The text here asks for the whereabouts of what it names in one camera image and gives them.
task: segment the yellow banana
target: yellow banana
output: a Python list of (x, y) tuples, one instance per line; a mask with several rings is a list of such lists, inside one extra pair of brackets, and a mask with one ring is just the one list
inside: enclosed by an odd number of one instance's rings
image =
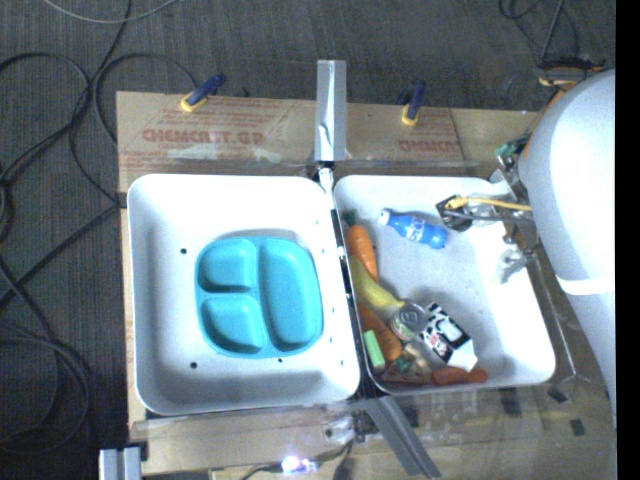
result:
[(361, 297), (371, 309), (400, 308), (404, 305), (371, 278), (358, 258), (349, 258), (349, 268), (356, 297)]

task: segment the blue bottle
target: blue bottle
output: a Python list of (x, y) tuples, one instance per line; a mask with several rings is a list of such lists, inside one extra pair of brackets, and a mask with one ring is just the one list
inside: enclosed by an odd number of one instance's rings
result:
[(411, 213), (395, 213), (382, 210), (378, 224), (390, 226), (398, 234), (413, 242), (427, 244), (434, 249), (442, 249), (447, 240), (447, 230), (441, 226), (432, 226), (426, 220)]

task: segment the blue plate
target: blue plate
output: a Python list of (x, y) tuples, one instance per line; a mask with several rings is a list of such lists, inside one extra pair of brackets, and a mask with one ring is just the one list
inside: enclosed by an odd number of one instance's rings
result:
[(306, 350), (322, 334), (313, 259), (291, 240), (216, 240), (198, 256), (195, 278), (200, 329), (221, 354), (283, 357)]

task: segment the dark floor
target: dark floor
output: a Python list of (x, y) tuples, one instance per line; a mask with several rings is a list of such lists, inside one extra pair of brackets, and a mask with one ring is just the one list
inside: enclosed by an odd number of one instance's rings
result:
[(615, 67), (616, 0), (566, 0), (548, 41), (558, 0), (130, 0), (126, 24), (95, 20), (128, 0), (51, 1), (94, 22), (0, 0), (3, 479), (93, 478), (126, 443), (116, 90), (222, 71), (220, 94), (314, 99), (317, 60), (342, 59), (350, 102), (422, 78), (429, 106), (538, 110), (541, 63)]

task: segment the blue clamp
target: blue clamp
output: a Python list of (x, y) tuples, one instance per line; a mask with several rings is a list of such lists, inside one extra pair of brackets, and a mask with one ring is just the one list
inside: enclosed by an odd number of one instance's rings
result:
[(398, 97), (397, 103), (404, 105), (402, 110), (402, 122), (409, 126), (414, 126), (418, 122), (418, 112), (424, 100), (424, 93), (427, 84), (424, 80), (418, 80), (415, 90), (410, 93), (403, 91)]
[(227, 77), (224, 73), (218, 73), (212, 76), (198, 87), (195, 91), (187, 94), (182, 100), (180, 100), (180, 106), (187, 112), (193, 112), (195, 109), (204, 105), (207, 101), (207, 96), (210, 94), (216, 94), (218, 89), (227, 81)]

